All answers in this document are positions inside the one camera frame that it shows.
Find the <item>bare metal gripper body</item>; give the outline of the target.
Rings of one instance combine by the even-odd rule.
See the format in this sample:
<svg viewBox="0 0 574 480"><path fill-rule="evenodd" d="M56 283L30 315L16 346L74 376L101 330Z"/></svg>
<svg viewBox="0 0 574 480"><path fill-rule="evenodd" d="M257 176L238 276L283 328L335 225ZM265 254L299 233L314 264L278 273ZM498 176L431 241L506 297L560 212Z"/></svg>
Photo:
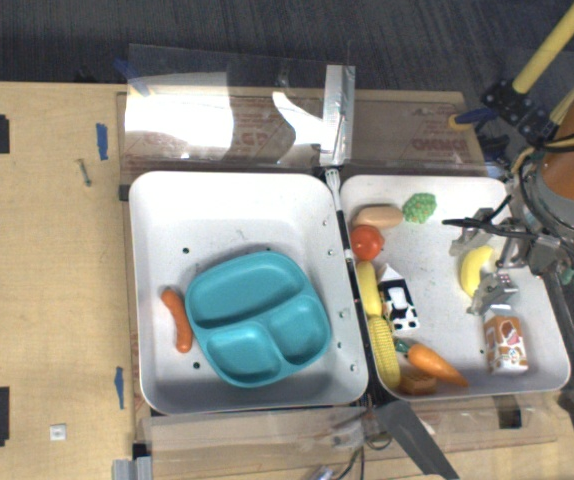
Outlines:
<svg viewBox="0 0 574 480"><path fill-rule="evenodd" d="M535 232L516 218L506 218L499 225L505 239L497 260L500 269L527 267L534 276L547 272L574 272L574 252L562 238L540 230Z"/></svg>

